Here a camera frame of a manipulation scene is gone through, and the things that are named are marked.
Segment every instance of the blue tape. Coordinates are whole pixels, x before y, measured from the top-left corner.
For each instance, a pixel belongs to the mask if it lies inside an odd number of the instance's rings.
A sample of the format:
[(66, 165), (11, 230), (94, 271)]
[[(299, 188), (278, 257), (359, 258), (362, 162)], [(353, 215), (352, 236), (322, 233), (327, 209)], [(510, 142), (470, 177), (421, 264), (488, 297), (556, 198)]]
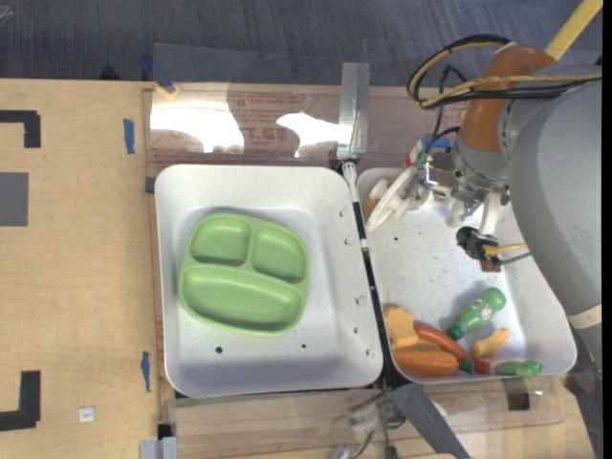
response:
[[(431, 138), (421, 138), (421, 146), (426, 147)], [(438, 138), (435, 142), (433, 142), (432, 148), (450, 148), (452, 147), (452, 143), (449, 138)]]
[(141, 359), (142, 376), (144, 377), (144, 387), (147, 393), (151, 392), (151, 381), (150, 381), (150, 365), (149, 365), (149, 353), (142, 352)]
[(134, 122), (130, 119), (123, 120), (123, 138), (125, 139), (127, 154), (133, 155), (136, 153), (134, 150)]

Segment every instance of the wooden table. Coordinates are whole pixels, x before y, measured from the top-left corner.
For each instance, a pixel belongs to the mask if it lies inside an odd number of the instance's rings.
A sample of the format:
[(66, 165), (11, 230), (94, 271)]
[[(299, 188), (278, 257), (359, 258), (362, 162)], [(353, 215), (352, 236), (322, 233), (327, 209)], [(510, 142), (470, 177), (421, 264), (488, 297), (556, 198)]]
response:
[[(133, 458), (141, 439), (157, 436), (142, 112), (150, 89), (140, 82), (0, 80), (0, 110), (36, 111), (41, 118), (40, 147), (24, 147), (23, 124), (0, 123), (0, 172), (27, 173), (29, 189), (27, 226), (0, 226), (0, 411), (19, 407), (23, 371), (40, 371), (41, 384), (40, 420), (34, 428), (0, 431), (0, 457)], [(124, 120), (134, 125), (132, 154)], [(496, 430), (486, 426), (488, 412), (456, 411), (463, 405), (457, 396), (468, 405), (489, 389), (462, 395), (441, 387), (431, 396), (474, 457), (593, 457), (576, 399), (561, 377), (544, 388), (555, 409), (540, 412), (554, 420), (534, 425), (503, 415), (496, 420), (505, 425)], [(87, 406), (95, 408), (95, 420), (80, 421)], [(401, 457), (432, 453), (410, 427), (392, 438)], [(380, 443), (377, 435), (362, 457), (382, 457)], [(330, 450), (265, 457), (328, 457)]]

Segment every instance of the white tray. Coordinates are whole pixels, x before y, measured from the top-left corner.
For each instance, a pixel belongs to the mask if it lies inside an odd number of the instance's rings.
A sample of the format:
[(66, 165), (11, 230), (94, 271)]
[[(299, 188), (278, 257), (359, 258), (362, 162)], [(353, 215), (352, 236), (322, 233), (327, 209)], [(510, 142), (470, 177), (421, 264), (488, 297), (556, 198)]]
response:
[[(380, 178), (397, 177), (401, 172), (366, 170), (358, 180), (360, 197), (364, 199)], [(478, 228), (481, 215), (482, 208), (461, 226)], [(545, 375), (571, 369), (576, 345), (567, 317), (534, 259), (503, 266), (501, 273), (483, 273), (479, 262), (457, 246), (455, 233), (459, 227), (448, 226), (449, 216), (449, 201), (436, 201), (430, 195), (420, 208), (399, 219), (391, 215), (366, 233), (382, 306), (402, 306), (415, 321), (446, 331), (466, 304), (487, 287), (495, 286), (506, 295), (506, 306), (485, 327), (467, 333), (459, 343), (470, 351), (476, 340), (505, 327), (511, 330), (511, 336), (494, 361), (532, 359), (543, 364)], [(501, 245), (523, 240), (510, 204), (501, 209), (495, 236)], [(505, 253), (503, 258), (523, 252)], [(444, 378), (403, 374), (422, 384), (499, 379), (463, 372)]]
[[(383, 368), (348, 185), (318, 167), (175, 165), (155, 184), (165, 370), (189, 397), (363, 387)], [(186, 240), (218, 211), (267, 219), (306, 244), (311, 281), (303, 316), (280, 336), (206, 325), (183, 308)]]

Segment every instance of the black cable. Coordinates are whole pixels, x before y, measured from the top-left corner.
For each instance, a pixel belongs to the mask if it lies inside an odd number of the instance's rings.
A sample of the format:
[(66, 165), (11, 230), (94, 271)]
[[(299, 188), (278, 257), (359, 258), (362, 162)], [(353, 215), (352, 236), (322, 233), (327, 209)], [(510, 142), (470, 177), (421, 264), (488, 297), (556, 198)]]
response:
[(523, 253), (522, 255), (518, 255), (516, 257), (513, 258), (508, 258), (506, 260), (501, 260), (499, 265), (508, 265), (508, 264), (512, 264), (513, 262), (518, 262), (519, 260), (523, 260), (524, 258), (530, 257), (532, 256), (532, 253), (530, 251), (528, 251), (527, 253)]
[(355, 455), (349, 457), (349, 459), (357, 459), (358, 457), (360, 457), (370, 445), (370, 442), (372, 442), (372, 437), (374, 437), (374, 430), (370, 430), (370, 432), (367, 434), (367, 437), (365, 437), (365, 441), (363, 442), (363, 445), (361, 446), (360, 450)]
[[(442, 71), (440, 75), (440, 81), (438, 82), (438, 93), (439, 94), (442, 94), (444, 92), (444, 84), (446, 83), (448, 74), (450, 72), (454, 72), (463, 83), (468, 81), (468, 79), (465, 78), (464, 75), (459, 70), (457, 70), (454, 66), (448, 64), (447, 66), (444, 67), (444, 70)], [(438, 131), (440, 129), (440, 124), (442, 123), (443, 115), (444, 115), (444, 105), (440, 106), (440, 108), (438, 109), (438, 117), (436, 118), (436, 124), (433, 128), (433, 134), (431, 136), (436, 136), (438, 134)]]
[(382, 424), (382, 432), (384, 433), (384, 446), (389, 447), (389, 430), (385, 424)]
[[(465, 93), (456, 93), (445, 98), (440, 98), (438, 100), (432, 100), (431, 98), (420, 98), (419, 90), (421, 87), (421, 83), (431, 66), (446, 55), (453, 53), (455, 49), (468, 49), (472, 47), (485, 46), (502, 47), (509, 44), (510, 42), (510, 39), (494, 34), (476, 34), (454, 41), (453, 43), (445, 46), (439, 52), (429, 57), (419, 68), (417, 68), (416, 72), (412, 74), (412, 77), (406, 84), (406, 91), (411, 97), (411, 100), (413, 102), (419, 103), (423, 109), (432, 109), (435, 107), (443, 107), (451, 103), (463, 102), (474, 99), (555, 98), (572, 89), (573, 87), (584, 84), (588, 81), (601, 79), (601, 76), (597, 76), (586, 79), (571, 80), (570, 82), (565, 83), (556, 83), (553, 85), (514, 87), (512, 89), (507, 90), (474, 90), (474, 88), (469, 88), (468, 91)], [(456, 75), (458, 75), (464, 83), (467, 81), (458, 70), (449, 66), (447, 66), (447, 68), (445, 68), (445, 71), (443, 72), (444, 80), (446, 80), (446, 77), (448, 76), (448, 73), (450, 71), (453, 71)]]
[[(488, 42), (497, 43), (499, 44), (499, 46), (505, 46), (506, 44), (510, 44), (512, 41), (508, 39), (507, 37), (503, 37), (503, 36), (495, 35), (495, 34), (473, 34), (467, 37), (462, 37), (461, 39), (457, 39), (456, 41), (448, 44), (447, 46), (442, 48), (440, 51), (438, 51), (437, 53), (434, 53), (428, 59), (426, 59), (421, 64), (421, 66), (417, 68), (416, 72), (414, 72), (412, 76), (410, 77), (410, 80), (408, 81), (406, 85), (406, 90), (410, 94), (409, 85), (410, 83), (412, 83), (412, 80), (414, 79), (414, 77), (417, 76), (417, 74), (429, 63), (429, 61), (431, 61), (436, 56), (444, 54), (444, 53), (452, 54), (455, 48), (458, 48), (460, 46), (465, 46), (467, 44), (488, 43)], [(423, 74), (423, 76), (421, 76), (417, 80), (417, 82), (414, 85), (414, 97), (416, 99), (419, 99), (419, 88), (421, 88), (421, 82), (423, 81), (423, 78), (425, 78), (425, 75), (426, 75), (426, 72)]]
[(390, 421), (389, 421), (389, 422), (387, 422), (387, 423), (384, 425), (384, 427), (385, 427), (387, 430), (397, 430), (397, 429), (398, 429), (398, 428), (400, 428), (400, 427), (401, 427), (403, 424), (405, 424), (405, 418), (402, 418), (402, 419), (398, 420), (398, 423), (397, 423), (397, 424), (393, 424), (393, 425), (391, 425), (391, 424), (392, 424), (392, 422), (390, 422)]
[(447, 129), (445, 129), (444, 131), (442, 131), (441, 133), (437, 133), (435, 135), (433, 135), (431, 138), (429, 138), (429, 141), (427, 142), (424, 151), (425, 153), (427, 153), (429, 151), (429, 149), (431, 148), (431, 146), (433, 146), (440, 138), (442, 138), (443, 136), (446, 136), (450, 133), (458, 133), (460, 129), (460, 126), (452, 126), (449, 127)]

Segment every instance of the green plastic tray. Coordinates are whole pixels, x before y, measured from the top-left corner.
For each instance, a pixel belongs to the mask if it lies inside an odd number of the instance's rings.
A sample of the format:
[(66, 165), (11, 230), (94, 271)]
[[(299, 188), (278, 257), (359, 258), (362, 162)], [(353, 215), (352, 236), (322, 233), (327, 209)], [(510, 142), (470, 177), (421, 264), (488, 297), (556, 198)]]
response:
[(308, 279), (308, 252), (293, 231), (251, 216), (216, 213), (189, 235), (179, 297), (203, 322), (273, 335), (301, 318)]

